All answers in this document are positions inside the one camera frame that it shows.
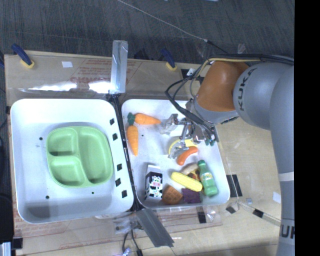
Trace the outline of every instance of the white label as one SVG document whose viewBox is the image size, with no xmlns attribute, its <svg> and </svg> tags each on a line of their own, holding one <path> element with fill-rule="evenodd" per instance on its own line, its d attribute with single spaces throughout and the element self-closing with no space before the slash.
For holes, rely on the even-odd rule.
<svg viewBox="0 0 320 256">
<path fill-rule="evenodd" d="M 213 178 L 212 174 L 210 172 L 205 172 L 204 174 L 201 175 L 200 180 L 201 182 L 211 180 Z"/>
<path fill-rule="evenodd" d="M 277 192 L 273 192 L 273 201 L 281 204 L 281 195 Z"/>
<path fill-rule="evenodd" d="M 278 177 L 280 182 L 291 182 L 295 180 L 295 172 L 279 173 Z"/>
<path fill-rule="evenodd" d="M 64 68 L 73 68 L 74 66 L 72 65 L 71 61 L 61 61 L 62 62 L 62 67 Z"/>
</svg>

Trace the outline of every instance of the white plastic tub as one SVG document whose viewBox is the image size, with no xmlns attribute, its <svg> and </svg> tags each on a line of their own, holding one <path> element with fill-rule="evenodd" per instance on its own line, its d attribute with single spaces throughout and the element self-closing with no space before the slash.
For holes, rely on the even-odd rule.
<svg viewBox="0 0 320 256">
<path fill-rule="evenodd" d="M 11 107 L 17 209 L 27 222 L 48 223 L 123 213 L 133 204 L 118 121 L 110 103 L 100 99 L 21 99 Z M 113 175 L 89 187 L 63 187 L 51 177 L 48 134 L 57 128 L 91 126 L 110 145 Z"/>
<path fill-rule="evenodd" d="M 186 101 L 177 101 L 180 106 L 185 107 Z M 169 100 L 158 99 L 129 99 L 122 105 L 122 119 L 125 129 L 128 127 L 127 116 L 132 114 L 144 113 L 160 119 L 162 122 L 167 120 L 171 114 L 178 114 L 180 120 L 184 116 L 176 110 Z M 176 131 L 168 134 L 160 134 L 162 126 L 160 124 L 139 125 L 139 149 L 138 156 L 134 156 L 130 146 L 128 149 L 130 164 L 133 172 L 134 184 L 137 190 L 137 196 L 140 203 L 146 208 L 163 209 L 177 207 L 191 207 L 204 205 L 221 205 L 230 198 L 230 188 L 228 185 L 225 169 L 217 143 L 213 146 L 206 146 L 204 142 L 198 145 L 198 153 L 189 156 L 185 165 L 198 160 L 205 160 L 209 170 L 212 172 L 218 187 L 218 194 L 208 197 L 200 193 L 201 203 L 188 204 L 183 200 L 176 205 L 166 205 L 161 200 L 145 201 L 145 181 L 148 165 L 159 166 L 163 174 L 163 188 L 171 185 L 178 191 L 183 188 L 177 182 L 171 180 L 172 172 L 179 172 L 182 167 L 177 164 L 175 159 L 168 158 L 168 149 L 173 141 L 177 139 Z"/>
</svg>

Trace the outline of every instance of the white cable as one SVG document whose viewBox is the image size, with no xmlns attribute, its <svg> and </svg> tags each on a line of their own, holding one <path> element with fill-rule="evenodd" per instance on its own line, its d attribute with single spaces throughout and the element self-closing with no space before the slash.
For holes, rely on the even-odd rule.
<svg viewBox="0 0 320 256">
<path fill-rule="evenodd" d="M 162 23 L 165 23 L 165 24 L 167 24 L 167 25 L 169 25 L 169 26 L 171 26 L 171 27 L 174 27 L 175 29 L 177 29 L 177 30 L 179 30 L 179 31 L 181 31 L 181 32 L 183 32 L 183 33 L 191 36 L 191 37 L 194 37 L 194 38 L 203 40 L 203 41 L 205 41 L 205 42 L 208 41 L 208 39 L 205 39 L 205 38 L 202 38 L 202 37 L 200 37 L 200 36 L 191 34 L 191 33 L 187 32 L 187 31 L 185 31 L 185 30 L 183 30 L 183 29 L 181 29 L 181 28 L 179 28 L 179 27 L 177 27 L 177 26 L 175 26 L 175 25 L 172 25 L 172 24 L 170 24 L 170 23 L 168 23 L 168 22 L 166 22 L 166 21 L 164 21 L 164 20 L 162 20 L 162 19 L 160 19 L 160 18 L 158 18 L 158 17 L 155 17 L 155 16 L 147 13 L 146 11 L 141 10 L 141 9 L 139 9 L 139 8 L 137 8 L 137 7 L 135 7 L 135 6 L 127 3 L 127 2 L 124 2 L 124 1 L 122 1 L 122 0 L 117 0 L 117 1 L 120 2 L 120 3 L 122 3 L 122 4 L 124 4 L 124 5 L 127 5 L 127 6 L 129 6 L 129 7 L 131 7 L 131 8 L 133 8 L 133 9 L 136 9 L 136 10 L 138 10 L 139 12 L 142 12 L 142 13 L 144 13 L 144 14 L 146 14 L 146 15 L 148 15 L 148 16 L 150 16 L 150 17 L 152 17 L 152 18 L 154 18 L 154 19 L 156 19 L 156 20 L 158 20 L 158 21 L 160 21 L 160 22 L 162 22 Z"/>
</svg>

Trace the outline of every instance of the gray carpet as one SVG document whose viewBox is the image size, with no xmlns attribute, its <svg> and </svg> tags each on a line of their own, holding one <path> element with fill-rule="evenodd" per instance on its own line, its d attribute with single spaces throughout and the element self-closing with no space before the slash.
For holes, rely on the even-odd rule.
<svg viewBox="0 0 320 256">
<path fill-rule="evenodd" d="M 176 62 L 200 64 L 209 54 L 235 54 L 240 44 L 245 53 L 294 58 L 294 36 L 294 0 L 0 2 L 0 50 L 4 54 L 12 54 L 11 45 L 16 43 L 26 50 L 109 57 L 113 40 L 125 40 L 129 58 L 144 49 L 149 59 L 158 60 L 160 50 L 167 48 Z M 5 88 L 0 70 L 0 243 L 12 237 Z"/>
</svg>

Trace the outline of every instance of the black cable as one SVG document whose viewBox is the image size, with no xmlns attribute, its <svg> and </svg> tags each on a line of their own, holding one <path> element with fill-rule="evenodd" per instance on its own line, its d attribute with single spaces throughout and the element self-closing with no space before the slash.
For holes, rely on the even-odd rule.
<svg viewBox="0 0 320 256">
<path fill-rule="evenodd" d="M 4 126 L 7 122 L 7 117 L 5 117 L 5 119 L 3 120 L 3 122 L 0 124 L 0 129 L 2 128 L 2 126 Z"/>
<path fill-rule="evenodd" d="M 124 235 L 124 239 L 123 239 L 123 243 L 122 243 L 122 253 L 124 254 L 125 253 L 125 243 L 126 243 L 126 240 L 127 240 L 127 236 L 129 235 L 129 232 L 128 233 L 126 233 L 125 235 Z"/>
<path fill-rule="evenodd" d="M 243 60 L 249 59 L 252 61 L 260 61 L 260 62 L 279 62 L 284 64 L 294 64 L 294 60 L 285 57 L 285 56 L 278 56 L 278 55 L 267 55 L 267 54 L 214 54 L 207 58 L 207 60 L 212 58 L 221 58 L 221 59 L 230 59 L 230 60 Z"/>
<path fill-rule="evenodd" d="M 126 240 L 127 240 L 127 237 L 128 237 L 128 235 L 129 235 L 129 233 L 130 233 L 130 231 L 129 232 L 127 232 L 125 235 L 124 235 L 124 239 L 123 239 L 123 243 L 122 243 L 122 253 L 124 254 L 125 253 L 125 243 L 126 243 Z M 136 247 L 136 254 L 138 255 L 138 256 L 143 256 L 143 253 L 142 253 L 142 250 L 139 248 L 139 246 L 138 246 L 138 244 L 137 244 L 137 242 L 136 242 L 136 240 L 135 240 L 135 236 L 134 236 L 134 230 L 133 229 L 131 229 L 131 236 L 132 236 L 132 240 L 133 240 L 133 242 L 134 242 L 134 244 L 135 244 L 135 247 Z"/>
<path fill-rule="evenodd" d="M 178 82 L 175 82 L 175 83 L 171 84 L 171 85 L 165 90 L 164 93 L 165 93 L 165 95 L 167 96 L 167 98 L 169 99 L 169 101 L 172 103 L 172 105 L 173 105 L 181 114 L 183 114 L 184 116 L 186 116 L 186 117 L 189 118 L 190 120 L 194 121 L 194 122 L 197 123 L 198 125 L 201 125 L 201 126 L 206 130 L 206 132 L 208 133 L 208 135 L 210 136 L 210 135 L 211 135 L 211 129 L 210 129 L 210 127 L 208 127 L 208 126 L 205 124 L 205 121 L 202 120 L 201 118 L 199 118 L 197 115 L 195 115 L 195 114 L 193 114 L 192 112 L 190 112 L 189 110 L 181 107 L 181 106 L 171 97 L 171 95 L 169 94 L 169 90 L 170 90 L 173 86 L 175 86 L 175 85 L 183 82 L 184 80 L 189 80 L 189 79 L 190 79 L 190 77 L 187 77 L 187 78 L 185 78 L 185 79 L 182 79 L 182 80 L 180 80 L 180 81 L 178 81 Z"/>
<path fill-rule="evenodd" d="M 177 95 L 178 91 L 179 91 L 189 80 L 191 80 L 190 76 L 188 77 L 188 79 L 184 80 L 184 81 L 179 85 L 179 87 L 175 90 L 175 92 L 174 92 L 174 94 L 173 94 L 173 96 L 172 96 L 173 99 L 176 98 L 176 95 Z"/>
<path fill-rule="evenodd" d="M 189 85 L 189 92 L 190 92 L 192 97 L 196 97 L 196 95 L 194 95 L 193 92 L 192 92 L 192 84 L 193 84 L 194 80 L 195 79 L 192 79 L 191 82 L 190 82 L 190 85 Z"/>
</svg>

